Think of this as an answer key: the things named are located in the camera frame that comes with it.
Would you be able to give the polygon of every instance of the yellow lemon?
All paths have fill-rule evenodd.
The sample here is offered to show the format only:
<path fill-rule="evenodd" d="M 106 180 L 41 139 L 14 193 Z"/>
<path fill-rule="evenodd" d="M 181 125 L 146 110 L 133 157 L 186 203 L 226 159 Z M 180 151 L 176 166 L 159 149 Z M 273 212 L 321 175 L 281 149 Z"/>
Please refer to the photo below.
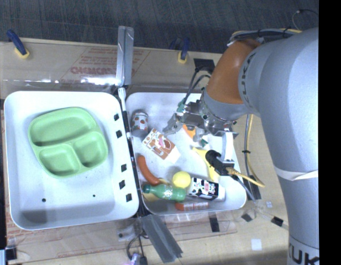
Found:
<path fill-rule="evenodd" d="M 179 188 L 187 188 L 191 183 L 191 176 L 185 171 L 179 171 L 172 177 L 172 183 Z"/>

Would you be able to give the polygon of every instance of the white cable tie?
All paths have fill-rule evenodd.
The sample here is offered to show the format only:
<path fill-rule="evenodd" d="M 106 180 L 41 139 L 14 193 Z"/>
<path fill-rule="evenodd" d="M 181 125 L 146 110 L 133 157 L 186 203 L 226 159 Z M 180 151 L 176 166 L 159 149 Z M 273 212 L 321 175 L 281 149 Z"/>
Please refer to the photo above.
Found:
<path fill-rule="evenodd" d="M 230 41 L 229 43 L 227 43 L 227 47 L 230 47 L 234 42 L 236 42 L 236 40 Z"/>
<path fill-rule="evenodd" d="M 275 167 L 275 171 L 279 177 L 283 179 L 287 179 L 288 181 L 297 181 L 299 179 L 311 179 L 311 178 L 319 177 L 319 169 L 304 173 L 304 172 L 285 171 L 285 170 Z"/>

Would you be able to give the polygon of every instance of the green bottle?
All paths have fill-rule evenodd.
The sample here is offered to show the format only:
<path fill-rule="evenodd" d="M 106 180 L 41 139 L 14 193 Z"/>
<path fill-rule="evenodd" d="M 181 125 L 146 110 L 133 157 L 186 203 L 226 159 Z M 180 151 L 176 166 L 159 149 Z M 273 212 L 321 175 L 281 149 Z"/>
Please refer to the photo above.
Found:
<path fill-rule="evenodd" d="M 186 190 L 184 188 L 173 187 L 166 184 L 150 185 L 145 184 L 143 186 L 144 193 L 153 193 L 156 197 L 166 200 L 175 200 L 181 202 L 186 197 Z"/>

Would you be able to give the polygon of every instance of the toy hot dog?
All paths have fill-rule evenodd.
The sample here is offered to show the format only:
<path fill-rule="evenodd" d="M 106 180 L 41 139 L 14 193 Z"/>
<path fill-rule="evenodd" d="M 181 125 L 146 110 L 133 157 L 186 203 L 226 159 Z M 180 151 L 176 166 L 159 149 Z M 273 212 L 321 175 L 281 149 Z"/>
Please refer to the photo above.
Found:
<path fill-rule="evenodd" d="M 155 177 L 150 170 L 148 169 L 146 158 L 143 155 L 139 155 L 137 157 L 137 164 L 141 170 L 142 175 L 144 178 L 149 182 L 151 186 L 156 186 L 161 183 L 159 178 Z"/>

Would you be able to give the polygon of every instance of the green divided plate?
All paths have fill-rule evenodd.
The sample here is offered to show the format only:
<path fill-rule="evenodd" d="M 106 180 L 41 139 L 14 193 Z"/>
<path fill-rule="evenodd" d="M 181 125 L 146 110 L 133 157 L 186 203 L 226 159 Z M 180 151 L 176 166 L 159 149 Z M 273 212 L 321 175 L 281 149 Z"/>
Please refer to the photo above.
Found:
<path fill-rule="evenodd" d="M 93 116 L 80 107 L 55 110 L 35 118 L 28 137 L 44 170 L 67 178 L 100 165 L 108 145 Z"/>

